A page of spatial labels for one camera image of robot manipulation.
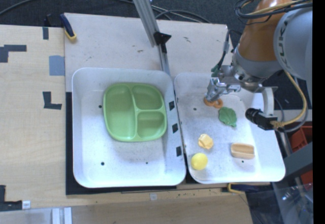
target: lemon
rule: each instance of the lemon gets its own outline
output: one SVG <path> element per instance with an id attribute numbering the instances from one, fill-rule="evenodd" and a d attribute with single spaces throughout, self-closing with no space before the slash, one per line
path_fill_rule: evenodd
<path id="1" fill-rule="evenodd" d="M 203 170 L 208 164 L 208 158 L 203 153 L 196 153 L 192 156 L 191 166 L 195 170 Z"/>

